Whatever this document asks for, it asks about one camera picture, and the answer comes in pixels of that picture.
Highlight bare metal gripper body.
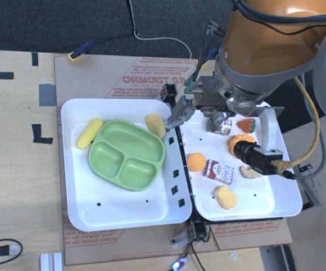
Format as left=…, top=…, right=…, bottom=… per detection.
left=193, top=71, right=267, bottom=118

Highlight small red and white packet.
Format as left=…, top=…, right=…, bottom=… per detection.
left=214, top=119, right=233, bottom=136

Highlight yellow oval crisp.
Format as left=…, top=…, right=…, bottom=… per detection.
left=144, top=113, right=168, bottom=140

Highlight red strawberry with green leaves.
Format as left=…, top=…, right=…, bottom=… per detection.
left=236, top=117, right=257, bottom=133

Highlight orange pumpkin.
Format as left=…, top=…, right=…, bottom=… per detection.
left=229, top=133, right=257, bottom=154

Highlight orange round biscuit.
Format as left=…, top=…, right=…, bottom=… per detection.
left=187, top=152, right=207, bottom=172

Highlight red and white carton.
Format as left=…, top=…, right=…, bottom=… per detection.
left=202, top=159, right=235, bottom=186

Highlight beige croissant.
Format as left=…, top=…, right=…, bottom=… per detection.
left=239, top=165, right=263, bottom=180

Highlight green divided plate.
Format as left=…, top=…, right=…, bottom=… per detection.
left=88, top=119, right=167, bottom=192

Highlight white plastic tray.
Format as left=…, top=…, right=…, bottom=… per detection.
left=178, top=102, right=304, bottom=222
left=60, top=98, right=193, bottom=233

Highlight brown cardboard board red print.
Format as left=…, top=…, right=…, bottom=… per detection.
left=54, top=54, right=293, bottom=266

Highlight yellow corn cob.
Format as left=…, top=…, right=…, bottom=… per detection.
left=76, top=117, right=104, bottom=150

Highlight black block with thin wires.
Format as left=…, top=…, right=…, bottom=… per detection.
left=190, top=221, right=209, bottom=242
left=162, top=83, right=178, bottom=104

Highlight black cylinder on white bracket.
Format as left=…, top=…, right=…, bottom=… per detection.
left=233, top=106, right=284, bottom=176

